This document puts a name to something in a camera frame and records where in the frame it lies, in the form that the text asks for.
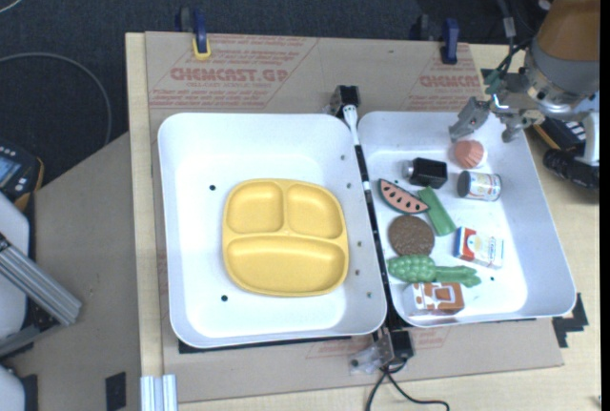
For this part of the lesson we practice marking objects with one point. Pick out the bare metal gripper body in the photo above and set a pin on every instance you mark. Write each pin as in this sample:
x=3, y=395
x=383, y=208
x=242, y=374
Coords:
x=519, y=96

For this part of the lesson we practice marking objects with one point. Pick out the red watermelon slice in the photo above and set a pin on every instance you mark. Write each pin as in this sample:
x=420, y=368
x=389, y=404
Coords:
x=400, y=199

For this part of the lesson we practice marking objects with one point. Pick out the yellow divided plate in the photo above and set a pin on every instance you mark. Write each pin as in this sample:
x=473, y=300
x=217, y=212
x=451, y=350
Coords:
x=286, y=256

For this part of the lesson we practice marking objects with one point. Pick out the white and red carton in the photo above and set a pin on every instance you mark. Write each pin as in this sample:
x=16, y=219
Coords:
x=479, y=248

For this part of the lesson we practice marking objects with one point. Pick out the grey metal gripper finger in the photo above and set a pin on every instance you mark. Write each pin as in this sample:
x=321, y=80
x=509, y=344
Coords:
x=517, y=125
x=469, y=118

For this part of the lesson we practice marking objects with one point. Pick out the green celery stick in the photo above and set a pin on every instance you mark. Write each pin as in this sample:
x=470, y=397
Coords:
x=438, y=211

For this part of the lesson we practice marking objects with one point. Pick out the thin black and white rod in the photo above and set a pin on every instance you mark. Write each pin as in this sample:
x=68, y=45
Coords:
x=366, y=182

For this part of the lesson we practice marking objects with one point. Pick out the brown cardboard board red print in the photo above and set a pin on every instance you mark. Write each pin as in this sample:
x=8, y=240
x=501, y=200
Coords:
x=286, y=80

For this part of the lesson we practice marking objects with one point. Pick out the black bottle with silver cap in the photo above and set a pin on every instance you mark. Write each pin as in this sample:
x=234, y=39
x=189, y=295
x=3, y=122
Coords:
x=429, y=171

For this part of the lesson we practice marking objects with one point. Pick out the orange ribbed toy food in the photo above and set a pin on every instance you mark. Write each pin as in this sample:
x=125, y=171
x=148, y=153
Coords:
x=468, y=153

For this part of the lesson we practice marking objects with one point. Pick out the small white and yellow can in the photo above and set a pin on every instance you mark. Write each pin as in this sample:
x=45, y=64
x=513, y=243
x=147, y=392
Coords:
x=482, y=186

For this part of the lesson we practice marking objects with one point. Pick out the brown round biscuit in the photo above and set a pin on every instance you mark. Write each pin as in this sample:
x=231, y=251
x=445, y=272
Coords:
x=411, y=235

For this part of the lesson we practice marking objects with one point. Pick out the brown and white carton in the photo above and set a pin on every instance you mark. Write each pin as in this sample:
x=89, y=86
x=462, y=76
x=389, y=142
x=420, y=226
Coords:
x=436, y=298

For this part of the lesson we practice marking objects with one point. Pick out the green grapes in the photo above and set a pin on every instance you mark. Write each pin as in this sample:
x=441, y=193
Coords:
x=412, y=268

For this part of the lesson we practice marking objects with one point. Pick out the white plastic tray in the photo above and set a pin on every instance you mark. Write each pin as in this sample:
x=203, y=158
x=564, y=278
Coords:
x=200, y=218
x=524, y=218

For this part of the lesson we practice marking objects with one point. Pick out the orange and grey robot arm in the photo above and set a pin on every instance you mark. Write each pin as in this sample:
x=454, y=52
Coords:
x=572, y=23

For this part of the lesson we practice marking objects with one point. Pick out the green asparagus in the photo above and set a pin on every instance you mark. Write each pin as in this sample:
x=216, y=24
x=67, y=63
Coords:
x=460, y=276

